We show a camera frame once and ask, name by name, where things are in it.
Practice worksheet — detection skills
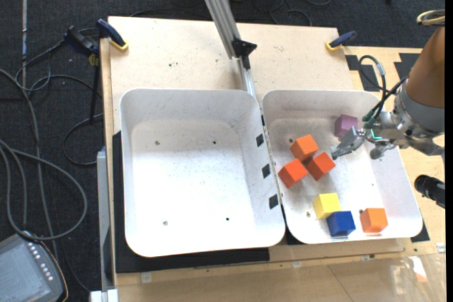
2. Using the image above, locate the blue cube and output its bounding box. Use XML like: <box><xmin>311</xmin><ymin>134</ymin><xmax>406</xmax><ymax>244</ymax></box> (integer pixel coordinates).
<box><xmin>326</xmin><ymin>210</ymin><xmax>357</xmax><ymax>238</ymax></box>

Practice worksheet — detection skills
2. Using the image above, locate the black cylinder on white bracket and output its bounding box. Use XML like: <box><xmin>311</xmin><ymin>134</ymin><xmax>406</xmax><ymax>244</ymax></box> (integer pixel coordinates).
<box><xmin>413</xmin><ymin>136</ymin><xmax>446</xmax><ymax>209</ymax></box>

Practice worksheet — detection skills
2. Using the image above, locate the white plastic tray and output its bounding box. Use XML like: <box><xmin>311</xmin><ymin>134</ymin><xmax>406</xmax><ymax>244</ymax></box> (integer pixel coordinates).
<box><xmin>119</xmin><ymin>88</ymin><xmax>287</xmax><ymax>258</ymax></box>
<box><xmin>261</xmin><ymin>89</ymin><xmax>424</xmax><ymax>245</ymax></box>

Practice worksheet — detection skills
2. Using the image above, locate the yellow cube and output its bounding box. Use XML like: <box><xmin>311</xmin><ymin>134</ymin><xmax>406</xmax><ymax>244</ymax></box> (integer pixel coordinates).
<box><xmin>312</xmin><ymin>192</ymin><xmax>342</xmax><ymax>221</ymax></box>

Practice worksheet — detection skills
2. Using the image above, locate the purple cube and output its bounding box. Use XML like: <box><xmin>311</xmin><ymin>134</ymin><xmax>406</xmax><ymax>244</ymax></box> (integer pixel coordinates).
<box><xmin>333</xmin><ymin>113</ymin><xmax>360</xmax><ymax>139</ymax></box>

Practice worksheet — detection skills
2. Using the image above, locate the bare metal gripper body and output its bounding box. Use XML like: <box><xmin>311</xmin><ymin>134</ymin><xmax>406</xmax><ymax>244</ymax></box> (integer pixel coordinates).
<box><xmin>361</xmin><ymin>111</ymin><xmax>443</xmax><ymax>155</ymax></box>

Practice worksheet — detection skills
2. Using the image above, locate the pale wood board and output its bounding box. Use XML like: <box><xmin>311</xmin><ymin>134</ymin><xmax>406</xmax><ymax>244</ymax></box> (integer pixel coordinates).
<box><xmin>107</xmin><ymin>16</ymin><xmax>406</xmax><ymax>276</ymax></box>

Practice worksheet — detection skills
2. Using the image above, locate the orange cube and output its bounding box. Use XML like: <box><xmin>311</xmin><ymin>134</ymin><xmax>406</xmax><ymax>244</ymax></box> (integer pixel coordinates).
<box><xmin>305</xmin><ymin>151</ymin><xmax>337</xmax><ymax>182</ymax></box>
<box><xmin>359</xmin><ymin>207</ymin><xmax>389</xmax><ymax>234</ymax></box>
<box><xmin>289</xmin><ymin>134</ymin><xmax>320</xmax><ymax>163</ymax></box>
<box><xmin>277</xmin><ymin>158</ymin><xmax>309</xmax><ymax>190</ymax></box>

